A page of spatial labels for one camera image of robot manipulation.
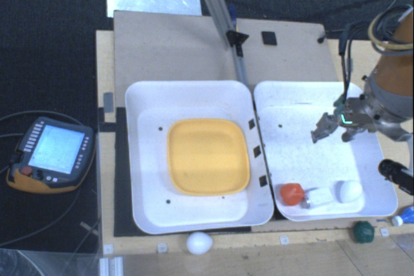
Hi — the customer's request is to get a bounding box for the yellow plate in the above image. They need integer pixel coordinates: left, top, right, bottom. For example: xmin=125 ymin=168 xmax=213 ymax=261
xmin=166 ymin=118 xmax=252 ymax=197

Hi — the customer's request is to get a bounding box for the white plastic tray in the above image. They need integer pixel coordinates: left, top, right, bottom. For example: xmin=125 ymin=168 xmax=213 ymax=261
xmin=124 ymin=80 xmax=276 ymax=235
xmin=253 ymin=80 xmax=399 ymax=223

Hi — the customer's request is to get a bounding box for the white egg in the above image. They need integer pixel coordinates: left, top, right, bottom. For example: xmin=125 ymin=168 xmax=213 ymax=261
xmin=336 ymin=180 xmax=364 ymax=204
xmin=186 ymin=231 xmax=214 ymax=256

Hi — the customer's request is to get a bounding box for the green round toy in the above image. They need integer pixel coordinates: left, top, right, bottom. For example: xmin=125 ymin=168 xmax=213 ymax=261
xmin=353 ymin=220 xmax=376 ymax=244

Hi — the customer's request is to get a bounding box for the red round toy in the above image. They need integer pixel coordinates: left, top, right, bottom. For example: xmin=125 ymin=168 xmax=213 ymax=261
xmin=279 ymin=182 xmax=306 ymax=207

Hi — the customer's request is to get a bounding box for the black cylinder on white bracket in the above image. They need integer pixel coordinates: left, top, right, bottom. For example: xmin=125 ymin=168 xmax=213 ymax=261
xmin=378 ymin=158 xmax=414 ymax=195

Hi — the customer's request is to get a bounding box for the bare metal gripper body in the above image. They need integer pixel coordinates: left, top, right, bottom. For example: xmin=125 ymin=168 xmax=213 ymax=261
xmin=336 ymin=93 xmax=414 ymax=142

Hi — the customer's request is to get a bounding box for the blue bottle with white cap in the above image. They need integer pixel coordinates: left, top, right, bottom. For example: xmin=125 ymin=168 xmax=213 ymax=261
xmin=391 ymin=206 xmax=414 ymax=227

